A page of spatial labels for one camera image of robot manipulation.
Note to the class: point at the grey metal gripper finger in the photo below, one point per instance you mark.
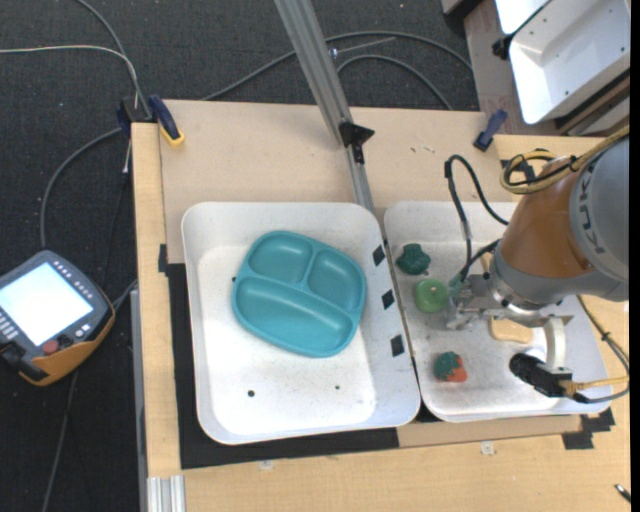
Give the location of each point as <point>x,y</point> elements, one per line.
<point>457,321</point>

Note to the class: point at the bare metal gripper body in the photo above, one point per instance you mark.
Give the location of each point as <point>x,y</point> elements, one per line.
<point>482,297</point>

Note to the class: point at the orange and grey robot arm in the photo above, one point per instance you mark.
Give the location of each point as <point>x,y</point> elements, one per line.
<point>550,235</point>

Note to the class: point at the green apple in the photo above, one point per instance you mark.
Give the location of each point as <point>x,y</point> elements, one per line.
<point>429,296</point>

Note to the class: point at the red strawberry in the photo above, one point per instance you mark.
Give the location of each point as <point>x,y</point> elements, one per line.
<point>450,368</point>

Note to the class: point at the white plastic tray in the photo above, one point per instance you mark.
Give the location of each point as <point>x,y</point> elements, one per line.
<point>500,375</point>
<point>295,390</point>

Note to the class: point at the green broccoli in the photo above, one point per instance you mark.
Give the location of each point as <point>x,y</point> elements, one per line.
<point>413,259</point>

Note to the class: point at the teal divided plate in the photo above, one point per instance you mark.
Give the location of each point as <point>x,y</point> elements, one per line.
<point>295,295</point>

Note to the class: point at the brown flat board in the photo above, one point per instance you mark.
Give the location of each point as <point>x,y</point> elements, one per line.
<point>260,155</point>

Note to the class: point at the black cylinder on white bracket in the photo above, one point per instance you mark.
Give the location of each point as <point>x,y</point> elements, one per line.
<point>537,372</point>

